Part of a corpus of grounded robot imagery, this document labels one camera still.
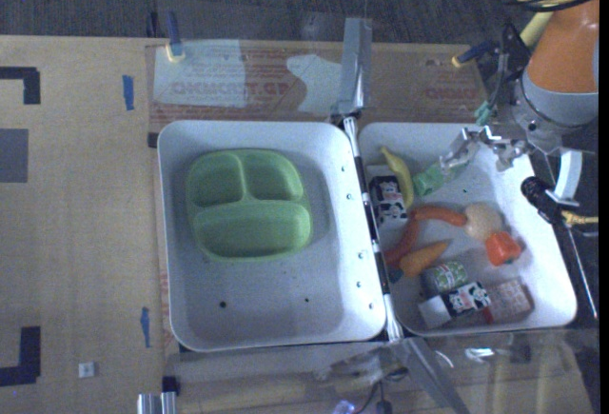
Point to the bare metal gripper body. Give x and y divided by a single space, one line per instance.
542 136

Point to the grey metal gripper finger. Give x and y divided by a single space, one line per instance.
510 151
468 146

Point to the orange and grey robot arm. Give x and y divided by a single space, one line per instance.
561 45

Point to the green clear plastic bottle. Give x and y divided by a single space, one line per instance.
428 181

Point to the yellow banana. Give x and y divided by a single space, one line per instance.
403 174

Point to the orange sausage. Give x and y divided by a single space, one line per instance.
440 214
404 242

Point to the beige round bread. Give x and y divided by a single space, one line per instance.
481 221

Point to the brown cardboard board red print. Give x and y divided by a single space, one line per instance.
404 88

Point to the small cow print carton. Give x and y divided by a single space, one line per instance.
387 200

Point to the orange carton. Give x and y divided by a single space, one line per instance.
502 249

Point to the orange carrot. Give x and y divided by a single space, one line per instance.
421 260

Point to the white plastic tray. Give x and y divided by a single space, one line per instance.
537 279
266 298

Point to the green can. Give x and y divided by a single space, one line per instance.
445 278

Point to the long cow print carton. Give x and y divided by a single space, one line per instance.
457 303

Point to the green divided plate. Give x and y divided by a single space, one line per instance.
252 231

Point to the black cylinder on white bracket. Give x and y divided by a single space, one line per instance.
540 195

